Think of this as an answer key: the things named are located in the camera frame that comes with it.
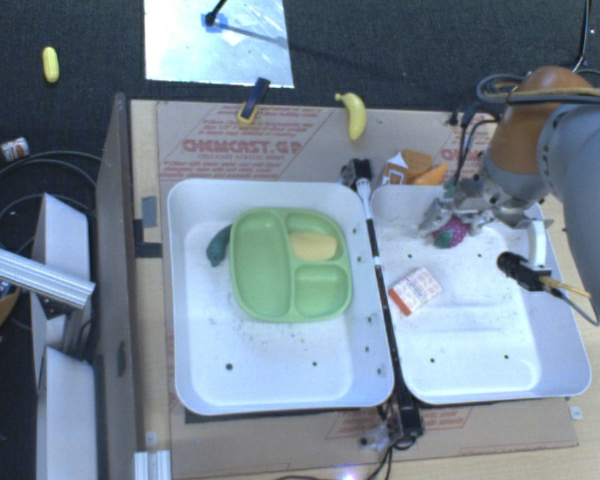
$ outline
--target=small box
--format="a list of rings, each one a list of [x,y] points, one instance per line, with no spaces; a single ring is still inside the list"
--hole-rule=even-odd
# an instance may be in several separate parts
[[[425,267],[417,268],[389,289],[389,296],[407,316],[440,293],[442,285]]]

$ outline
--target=yellow and black clamp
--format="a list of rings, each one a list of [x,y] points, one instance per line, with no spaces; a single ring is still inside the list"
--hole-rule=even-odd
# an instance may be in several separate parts
[[[258,104],[264,101],[271,82],[266,78],[258,78],[256,84],[249,94],[249,98],[242,104],[238,111],[238,122],[240,124],[251,124],[258,113]]]

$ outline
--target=banana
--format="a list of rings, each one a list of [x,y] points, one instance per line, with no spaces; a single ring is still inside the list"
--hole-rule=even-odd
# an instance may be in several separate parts
[[[367,111],[364,107],[364,101],[352,92],[344,95],[336,93],[336,101],[344,103],[349,111],[349,138],[358,140],[367,125]]]

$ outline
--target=gray metal panel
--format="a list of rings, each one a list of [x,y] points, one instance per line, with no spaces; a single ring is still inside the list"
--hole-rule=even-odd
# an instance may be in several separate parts
[[[106,446],[100,476],[133,480],[137,450],[132,364],[134,253],[129,131],[126,102],[115,96],[96,189],[99,342],[102,357],[98,403]]]

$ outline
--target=black carpet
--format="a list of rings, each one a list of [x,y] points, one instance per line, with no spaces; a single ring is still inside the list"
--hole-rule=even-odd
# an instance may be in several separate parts
[[[270,90],[267,103],[333,105],[354,91],[369,107],[451,109],[472,101],[492,73],[573,66],[584,0],[283,0],[296,88]],[[143,0],[0,0],[0,143],[24,135],[32,152],[99,154],[114,93],[129,98],[232,101],[239,87],[144,79]],[[588,64],[600,69],[600,0],[593,0]],[[44,83],[40,52],[59,55],[58,84]],[[89,162],[84,168],[95,174]],[[90,204],[63,169],[23,169],[0,185],[0,210],[47,190]],[[29,201],[3,222],[17,248],[35,229]],[[26,304],[16,317],[28,322]],[[29,335],[0,331],[0,479],[33,478],[35,391]]]

